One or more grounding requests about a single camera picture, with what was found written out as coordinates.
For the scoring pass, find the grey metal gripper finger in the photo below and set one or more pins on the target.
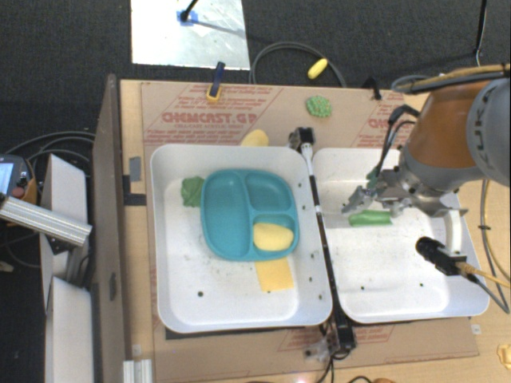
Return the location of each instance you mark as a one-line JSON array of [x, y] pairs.
[[357, 200], [394, 210]]

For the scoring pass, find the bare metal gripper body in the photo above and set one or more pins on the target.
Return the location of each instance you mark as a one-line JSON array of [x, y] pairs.
[[399, 188]]

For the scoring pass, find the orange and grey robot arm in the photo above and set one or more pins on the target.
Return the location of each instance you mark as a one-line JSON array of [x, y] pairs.
[[447, 134]]

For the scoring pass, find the green toy cucumber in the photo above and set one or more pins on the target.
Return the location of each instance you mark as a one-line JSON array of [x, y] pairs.
[[369, 218]]

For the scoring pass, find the thin black and white rod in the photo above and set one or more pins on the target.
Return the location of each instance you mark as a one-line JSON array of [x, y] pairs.
[[319, 210]]

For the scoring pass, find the white plastic tray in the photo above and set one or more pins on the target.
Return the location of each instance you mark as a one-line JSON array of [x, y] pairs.
[[223, 293], [391, 277]]

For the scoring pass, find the yellow toy potato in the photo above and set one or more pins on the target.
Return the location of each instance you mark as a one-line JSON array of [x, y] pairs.
[[273, 237]]

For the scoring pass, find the green dotted round toy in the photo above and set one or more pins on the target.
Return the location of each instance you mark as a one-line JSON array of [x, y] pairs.
[[319, 107]]

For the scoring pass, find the yellow toy cheese slice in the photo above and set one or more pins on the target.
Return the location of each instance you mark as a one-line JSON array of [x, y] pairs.
[[275, 275]]

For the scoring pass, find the brown cardboard board red print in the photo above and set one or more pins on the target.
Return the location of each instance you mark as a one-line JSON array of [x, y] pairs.
[[279, 110]]

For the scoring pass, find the teal divided plate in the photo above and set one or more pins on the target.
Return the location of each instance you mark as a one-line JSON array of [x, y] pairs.
[[227, 214]]

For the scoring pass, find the yellow toy corn cob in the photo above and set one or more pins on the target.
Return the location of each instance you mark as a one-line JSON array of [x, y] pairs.
[[318, 68]]

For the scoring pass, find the green toy lettuce leaf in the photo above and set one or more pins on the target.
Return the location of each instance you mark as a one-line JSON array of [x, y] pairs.
[[191, 192]]

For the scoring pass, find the pale yellow toy piece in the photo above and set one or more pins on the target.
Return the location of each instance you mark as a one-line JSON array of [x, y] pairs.
[[505, 353]]

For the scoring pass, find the black cylinder on white bracket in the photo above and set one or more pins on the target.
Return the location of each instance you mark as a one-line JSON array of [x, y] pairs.
[[439, 255]]

